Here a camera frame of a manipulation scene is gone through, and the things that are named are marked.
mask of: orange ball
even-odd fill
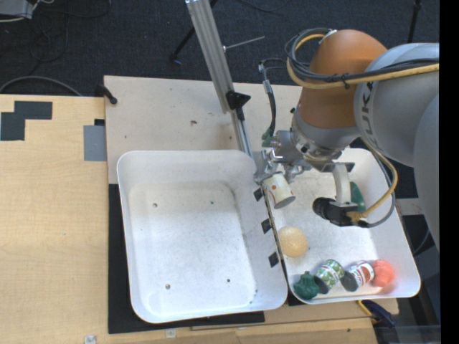
[[[384,288],[395,278],[393,266],[386,260],[378,259],[372,264],[374,279],[372,283],[377,287]]]

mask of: black clip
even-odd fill
[[[342,80],[343,83],[344,83],[344,87],[345,87],[346,89],[349,89],[351,86],[350,86],[348,83],[346,83],[346,80],[344,79],[344,76],[345,76],[345,75],[348,75],[348,72],[347,72],[346,74],[342,74],[341,80]]]
[[[242,106],[245,105],[251,97],[249,95],[244,95],[242,93],[235,92],[230,90],[227,93],[227,101],[229,108],[231,110],[236,110],[237,118],[244,120],[244,112],[242,111]]]
[[[115,105],[118,100],[110,93],[110,90],[107,89],[104,85],[97,84],[94,91],[95,97],[107,97],[110,100],[112,105]]]

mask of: yellow cable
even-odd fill
[[[311,36],[304,37],[295,47],[295,51],[300,48],[300,46],[304,43],[309,41],[313,38],[321,38],[324,37],[325,34],[312,34]],[[344,85],[352,85],[352,84],[359,84],[364,82],[376,82],[378,80],[389,80],[394,79],[397,77],[407,77],[410,75],[418,75],[423,74],[425,72],[434,72],[440,70],[440,64],[430,64],[423,67],[416,67],[412,69],[405,69],[400,70],[398,72],[388,72],[384,74],[372,75],[369,77],[357,78],[357,79],[350,79],[344,82],[340,80],[338,82],[331,82],[331,83],[314,83],[314,82],[306,82],[299,77],[297,77],[293,71],[292,65],[290,63],[290,58],[287,58],[287,71],[290,75],[290,78],[301,87],[311,88],[311,89],[327,89],[327,88],[335,88],[335,87],[343,87]]]
[[[358,300],[357,304],[359,305],[361,310],[364,311],[368,316],[373,317],[373,314],[371,313],[371,311],[368,308],[366,308],[366,306],[364,305],[364,303],[361,300]]]
[[[381,159],[382,163],[384,163],[387,167],[389,167],[389,170],[392,173],[392,185],[389,187],[389,189],[384,193],[381,198],[371,205],[367,210],[364,211],[348,211],[346,215],[351,218],[352,221],[359,221],[362,218],[366,218],[368,214],[373,212],[376,208],[381,206],[381,204],[386,200],[395,190],[397,187],[397,183],[399,180],[399,176],[397,173],[397,170],[395,169],[394,165],[389,162],[389,160],[384,157],[379,151],[377,151],[375,148],[373,148],[370,144],[368,144],[367,141],[365,141],[363,138],[361,138],[362,141],[365,143],[365,145],[372,151],[373,154],[375,154],[379,159]]]

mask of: wooden table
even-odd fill
[[[355,302],[285,305],[243,328],[108,334],[109,167],[86,161],[83,141],[107,102],[0,95],[0,113],[16,101],[52,102],[52,119],[26,119],[24,140],[0,141],[1,343],[377,343]],[[380,304],[398,312],[396,300]]]

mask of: white tray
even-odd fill
[[[388,189],[381,168],[367,150],[347,148],[340,162],[353,162],[349,174],[364,197],[366,206],[372,205]],[[331,173],[306,171],[290,185],[296,200],[282,209],[272,209],[274,225],[279,231],[284,226],[296,226],[303,231],[309,242],[308,251],[297,258],[284,256],[290,290],[305,271],[314,274],[327,259],[335,259],[346,269],[360,260],[385,259],[394,267],[397,277],[385,288],[367,283],[355,292],[346,291],[339,282],[327,294],[318,294],[309,304],[347,300],[377,299],[388,297],[412,297],[419,292],[420,276],[406,240],[397,210],[383,224],[370,229],[348,226],[339,227],[322,219],[312,210],[318,197],[336,198],[336,187]],[[389,210],[388,198],[367,219],[369,223],[380,220]]]
[[[288,286],[255,163],[238,150],[131,151],[117,166],[131,302],[150,323],[270,310]]]

